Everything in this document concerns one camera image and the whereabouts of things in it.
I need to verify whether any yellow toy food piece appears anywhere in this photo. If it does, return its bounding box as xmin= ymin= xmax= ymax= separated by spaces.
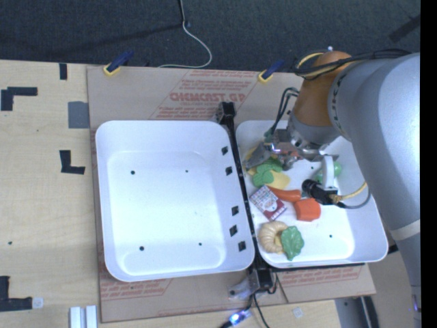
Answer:
xmin=268 ymin=172 xmax=291 ymax=191

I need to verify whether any orange-red block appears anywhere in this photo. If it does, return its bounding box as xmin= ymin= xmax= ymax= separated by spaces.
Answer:
xmin=294 ymin=197 xmax=322 ymax=223

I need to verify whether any beige croissant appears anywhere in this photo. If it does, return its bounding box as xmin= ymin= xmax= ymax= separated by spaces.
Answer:
xmin=257 ymin=220 xmax=290 ymax=254

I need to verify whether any green round toy food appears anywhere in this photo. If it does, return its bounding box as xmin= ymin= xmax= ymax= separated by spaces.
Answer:
xmin=313 ymin=161 xmax=343 ymax=184

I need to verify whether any orange carrot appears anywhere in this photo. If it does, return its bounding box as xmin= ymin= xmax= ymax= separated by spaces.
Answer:
xmin=267 ymin=184 xmax=302 ymax=203

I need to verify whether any red and white carton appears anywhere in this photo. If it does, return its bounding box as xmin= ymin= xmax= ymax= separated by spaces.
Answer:
xmin=249 ymin=184 xmax=287 ymax=222

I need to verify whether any thin black rod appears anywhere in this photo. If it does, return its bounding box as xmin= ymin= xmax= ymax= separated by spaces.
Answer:
xmin=225 ymin=114 xmax=270 ymax=279

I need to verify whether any green lettuce leaf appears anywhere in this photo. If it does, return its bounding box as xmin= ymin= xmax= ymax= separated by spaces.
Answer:
xmin=280 ymin=225 xmax=305 ymax=262

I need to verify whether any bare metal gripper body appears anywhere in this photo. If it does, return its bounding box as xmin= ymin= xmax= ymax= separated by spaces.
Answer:
xmin=264 ymin=128 xmax=339 ymax=162

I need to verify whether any black block with thin wires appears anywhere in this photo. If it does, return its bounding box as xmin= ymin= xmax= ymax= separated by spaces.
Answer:
xmin=247 ymin=266 xmax=274 ymax=292
xmin=216 ymin=101 xmax=237 ymax=125

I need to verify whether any green broccoli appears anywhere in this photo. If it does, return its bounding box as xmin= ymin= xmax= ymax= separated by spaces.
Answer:
xmin=252 ymin=159 xmax=284 ymax=189

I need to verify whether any black cylinder on white bracket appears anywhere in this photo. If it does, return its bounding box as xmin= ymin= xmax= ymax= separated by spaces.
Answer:
xmin=301 ymin=154 xmax=339 ymax=206

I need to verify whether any white plastic tray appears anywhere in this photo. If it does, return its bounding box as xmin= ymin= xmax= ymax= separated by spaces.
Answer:
xmin=235 ymin=120 xmax=389 ymax=269
xmin=95 ymin=120 xmax=255 ymax=282

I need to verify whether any brown cardboard board, red print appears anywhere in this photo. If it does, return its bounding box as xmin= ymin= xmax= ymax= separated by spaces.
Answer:
xmin=85 ymin=66 xmax=376 ymax=323

